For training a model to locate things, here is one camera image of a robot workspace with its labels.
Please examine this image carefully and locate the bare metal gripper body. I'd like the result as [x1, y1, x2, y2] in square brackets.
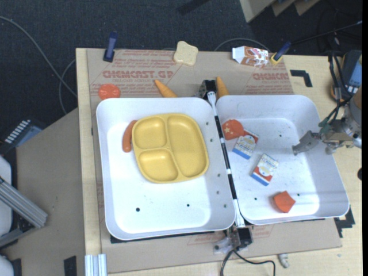
[320, 118, 362, 150]

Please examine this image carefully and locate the white plastic tray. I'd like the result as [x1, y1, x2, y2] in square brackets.
[95, 97, 237, 241]
[215, 94, 351, 226]

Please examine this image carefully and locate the red white and blue carton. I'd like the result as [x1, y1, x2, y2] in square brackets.
[250, 153, 279, 187]

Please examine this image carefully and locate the orange wedge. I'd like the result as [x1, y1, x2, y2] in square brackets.
[273, 190, 297, 214]

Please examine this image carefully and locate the red can with yellow stars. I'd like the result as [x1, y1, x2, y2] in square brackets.
[221, 118, 246, 141]

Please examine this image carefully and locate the thin black and white rod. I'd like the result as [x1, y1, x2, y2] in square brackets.
[207, 91, 246, 228]

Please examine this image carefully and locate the orange carrot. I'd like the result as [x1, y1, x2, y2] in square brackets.
[154, 79, 178, 98]
[216, 76, 230, 97]

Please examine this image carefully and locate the orange and white carton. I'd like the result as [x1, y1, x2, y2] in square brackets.
[232, 45, 270, 68]

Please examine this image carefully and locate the yellow divided plate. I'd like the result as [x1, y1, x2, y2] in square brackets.
[131, 113, 210, 185]

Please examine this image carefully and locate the brown cardboard board red print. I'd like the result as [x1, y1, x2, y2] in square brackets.
[86, 48, 343, 274]

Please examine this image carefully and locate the beige bread slice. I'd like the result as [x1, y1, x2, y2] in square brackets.
[172, 40, 200, 67]

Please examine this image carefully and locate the orange sausage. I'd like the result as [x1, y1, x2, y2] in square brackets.
[121, 119, 139, 154]

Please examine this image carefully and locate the orange round disc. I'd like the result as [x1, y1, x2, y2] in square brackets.
[98, 83, 121, 101]

